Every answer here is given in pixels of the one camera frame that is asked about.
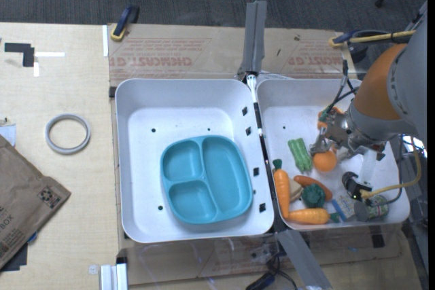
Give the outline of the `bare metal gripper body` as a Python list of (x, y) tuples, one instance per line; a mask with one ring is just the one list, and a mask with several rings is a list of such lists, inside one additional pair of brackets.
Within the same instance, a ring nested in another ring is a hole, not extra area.
[(352, 135), (351, 118), (348, 111), (331, 110), (326, 116), (325, 137), (336, 144), (336, 147), (351, 149), (349, 142)]

